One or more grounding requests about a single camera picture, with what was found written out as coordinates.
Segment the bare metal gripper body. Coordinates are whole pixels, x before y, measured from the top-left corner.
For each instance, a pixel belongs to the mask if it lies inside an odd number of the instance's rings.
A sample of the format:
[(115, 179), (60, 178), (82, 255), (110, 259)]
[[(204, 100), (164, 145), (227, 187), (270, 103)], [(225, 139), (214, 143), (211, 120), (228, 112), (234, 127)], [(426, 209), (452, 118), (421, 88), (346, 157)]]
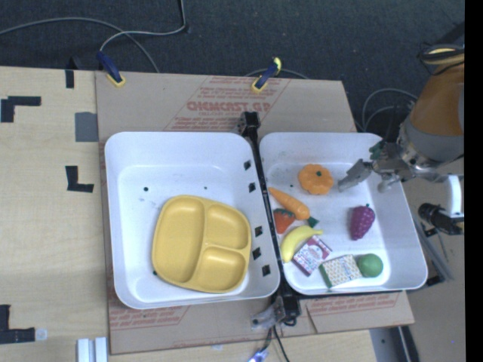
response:
[(383, 179), (405, 182), (414, 178), (435, 178), (435, 162), (420, 154), (411, 143), (379, 141), (371, 147), (371, 160), (373, 171)]

